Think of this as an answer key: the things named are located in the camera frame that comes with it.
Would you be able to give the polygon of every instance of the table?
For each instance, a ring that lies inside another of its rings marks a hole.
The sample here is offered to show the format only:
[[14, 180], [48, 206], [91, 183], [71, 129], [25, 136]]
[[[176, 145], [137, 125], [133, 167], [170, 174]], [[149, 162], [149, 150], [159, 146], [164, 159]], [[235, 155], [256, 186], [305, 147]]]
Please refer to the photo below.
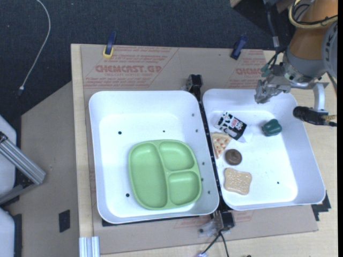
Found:
[[[72, 44], [72, 87], [74, 106], [74, 127], [76, 141], [76, 167], [78, 186], [78, 210], [79, 210], [79, 233], [80, 237], [94, 236], [93, 214], [91, 203], [90, 172], [88, 169], [88, 150], [85, 123], [85, 100], [82, 75], [82, 55], [81, 48], [85, 45]], [[207, 62], [216, 67], [219, 62], [224, 62], [212, 58], [218, 50], [215, 49], [185, 49], [185, 54], [192, 51], [192, 54], [204, 56]], [[228, 54], [229, 50], [221, 50], [222, 54]], [[272, 52], [265, 51], [266, 57]], [[194, 62], [190, 62], [186, 71], [198, 70], [194, 67]], [[296, 98], [298, 105], [313, 106], [313, 92], [308, 90], [292, 89], [292, 94]], [[337, 96], [332, 85], [326, 88], [326, 110], [330, 114], [337, 114]], [[337, 128], [327, 126], [314, 126], [305, 123], [305, 128], [311, 142], [315, 158], [320, 168], [323, 181], [330, 199], [331, 209], [328, 213], [320, 214], [318, 222], [319, 231], [297, 233], [292, 235], [269, 236], [245, 240], [233, 240], [228, 243], [230, 256], [336, 256], [338, 255], [338, 207], [337, 207]], [[116, 254], [103, 254], [108, 257], [130, 257], [130, 256], [196, 256], [207, 244], [195, 244], [177, 246], [169, 248], [157, 248], [139, 252], [125, 252]], [[223, 256], [225, 250], [222, 243], [215, 243], [209, 250], [210, 256]]]

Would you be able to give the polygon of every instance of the pizza slice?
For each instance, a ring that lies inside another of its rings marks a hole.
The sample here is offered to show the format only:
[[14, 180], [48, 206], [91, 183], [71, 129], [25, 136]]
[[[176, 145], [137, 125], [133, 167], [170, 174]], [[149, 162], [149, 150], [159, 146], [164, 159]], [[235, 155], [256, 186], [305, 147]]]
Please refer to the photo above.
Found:
[[211, 132], [212, 145], [215, 158], [219, 158], [231, 141], [231, 137], [227, 133]]

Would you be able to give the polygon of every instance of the robotic arm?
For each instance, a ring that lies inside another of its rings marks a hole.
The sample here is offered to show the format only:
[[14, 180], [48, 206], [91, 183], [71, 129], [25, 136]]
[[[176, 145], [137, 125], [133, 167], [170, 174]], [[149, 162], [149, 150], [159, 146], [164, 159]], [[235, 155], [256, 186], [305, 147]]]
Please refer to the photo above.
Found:
[[261, 69], [265, 79], [258, 81], [255, 101], [266, 103], [291, 88], [312, 89], [314, 107], [296, 107], [293, 115], [311, 124], [336, 126], [324, 110], [327, 83], [318, 81], [325, 73], [337, 79], [338, 0], [296, 0], [289, 20], [296, 31], [282, 62], [276, 64], [276, 52]]

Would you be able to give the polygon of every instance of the green divided plate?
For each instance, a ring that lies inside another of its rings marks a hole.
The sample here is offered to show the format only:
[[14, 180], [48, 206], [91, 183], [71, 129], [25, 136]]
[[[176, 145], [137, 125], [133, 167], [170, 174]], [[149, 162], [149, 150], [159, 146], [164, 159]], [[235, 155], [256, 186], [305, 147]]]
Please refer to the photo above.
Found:
[[195, 202], [202, 192], [197, 160], [177, 140], [153, 140], [129, 152], [129, 175], [137, 201], [147, 209], [169, 209]]

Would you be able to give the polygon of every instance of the bread slice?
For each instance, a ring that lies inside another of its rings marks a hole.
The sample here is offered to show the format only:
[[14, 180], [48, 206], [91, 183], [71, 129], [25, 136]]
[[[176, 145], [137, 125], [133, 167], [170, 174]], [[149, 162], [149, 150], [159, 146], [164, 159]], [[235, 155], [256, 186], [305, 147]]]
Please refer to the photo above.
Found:
[[237, 192], [241, 195], [247, 195], [250, 190], [252, 176], [249, 172], [242, 172], [233, 168], [227, 168], [224, 171], [224, 187], [228, 191]]
[[232, 138], [227, 133], [222, 132], [211, 132], [211, 138], [215, 158], [218, 159], [224, 153]]

